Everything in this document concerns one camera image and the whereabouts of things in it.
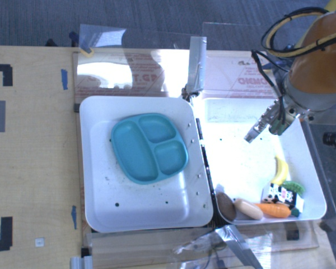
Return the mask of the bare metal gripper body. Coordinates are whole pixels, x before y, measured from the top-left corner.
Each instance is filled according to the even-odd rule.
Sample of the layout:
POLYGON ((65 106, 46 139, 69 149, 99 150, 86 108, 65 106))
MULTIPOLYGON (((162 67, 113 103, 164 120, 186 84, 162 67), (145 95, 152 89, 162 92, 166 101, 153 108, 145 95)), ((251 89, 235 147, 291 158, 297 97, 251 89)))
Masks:
POLYGON ((269 131, 285 131, 295 120, 312 122, 315 120, 315 115, 297 104, 289 104, 282 99, 277 99, 267 107, 258 120, 269 123, 269 131))

